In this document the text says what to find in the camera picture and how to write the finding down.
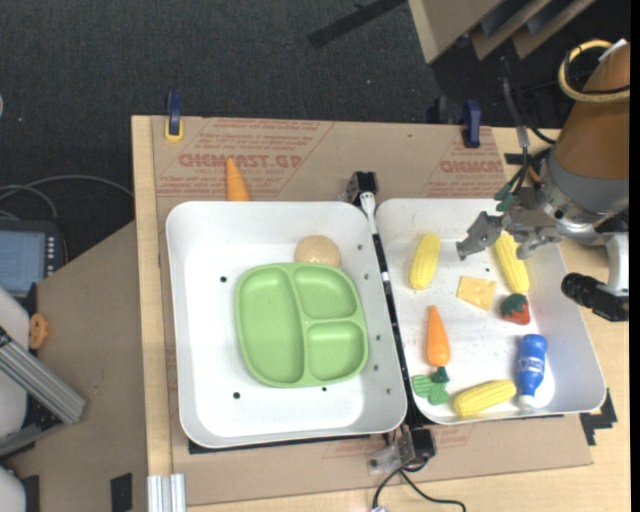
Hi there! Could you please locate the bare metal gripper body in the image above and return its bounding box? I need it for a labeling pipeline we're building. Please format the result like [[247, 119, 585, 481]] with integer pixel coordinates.
[[498, 186, 630, 247]]

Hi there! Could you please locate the yellow corn cob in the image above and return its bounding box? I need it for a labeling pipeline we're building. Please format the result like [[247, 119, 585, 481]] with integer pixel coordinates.
[[452, 378, 518, 420], [408, 232, 443, 292], [494, 230, 531, 296]]

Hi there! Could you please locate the yellow cheese slice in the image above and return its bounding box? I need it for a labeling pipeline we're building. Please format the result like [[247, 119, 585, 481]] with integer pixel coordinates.
[[455, 275, 498, 313]]

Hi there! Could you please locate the red strawberry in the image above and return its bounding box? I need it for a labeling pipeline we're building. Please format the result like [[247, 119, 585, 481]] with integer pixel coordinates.
[[500, 292, 532, 327]]

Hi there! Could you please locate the thin black and white rod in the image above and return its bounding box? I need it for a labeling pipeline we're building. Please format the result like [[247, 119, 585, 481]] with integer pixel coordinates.
[[359, 191, 417, 427]]

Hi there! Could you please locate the white plastic tray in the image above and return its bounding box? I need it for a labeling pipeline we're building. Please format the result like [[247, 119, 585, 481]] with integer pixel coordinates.
[[374, 197, 608, 427], [165, 200, 409, 450]]

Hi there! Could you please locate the orange carrot with green top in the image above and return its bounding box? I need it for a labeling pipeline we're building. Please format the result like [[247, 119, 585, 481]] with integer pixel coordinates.
[[425, 304, 452, 385]]

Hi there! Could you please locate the blue bottle with white cap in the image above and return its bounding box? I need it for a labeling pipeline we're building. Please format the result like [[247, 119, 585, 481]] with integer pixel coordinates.
[[515, 333, 556, 411]]

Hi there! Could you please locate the green broccoli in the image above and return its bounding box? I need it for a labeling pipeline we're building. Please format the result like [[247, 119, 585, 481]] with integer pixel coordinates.
[[410, 373, 451, 407]]

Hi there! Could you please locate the beige bread bun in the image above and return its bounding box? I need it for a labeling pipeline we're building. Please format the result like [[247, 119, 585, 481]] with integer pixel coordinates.
[[293, 234, 343, 269]]

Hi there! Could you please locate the brown cardboard board red print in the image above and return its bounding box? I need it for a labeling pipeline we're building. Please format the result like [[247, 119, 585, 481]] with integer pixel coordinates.
[[149, 115, 609, 507]]

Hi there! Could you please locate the green divided plate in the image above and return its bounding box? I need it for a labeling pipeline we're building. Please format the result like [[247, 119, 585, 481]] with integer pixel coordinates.
[[234, 261, 370, 389]]

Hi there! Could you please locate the orange carrot without leaves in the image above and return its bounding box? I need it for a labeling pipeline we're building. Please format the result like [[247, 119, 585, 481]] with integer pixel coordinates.
[[225, 156, 252, 203]]

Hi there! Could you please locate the orange pretzel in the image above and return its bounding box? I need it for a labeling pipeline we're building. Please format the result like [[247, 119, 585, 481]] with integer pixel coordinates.
[[28, 313, 49, 351]]

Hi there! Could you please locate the black cylinder on white bracket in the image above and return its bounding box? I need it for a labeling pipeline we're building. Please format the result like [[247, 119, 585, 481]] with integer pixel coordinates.
[[560, 231, 630, 323]]

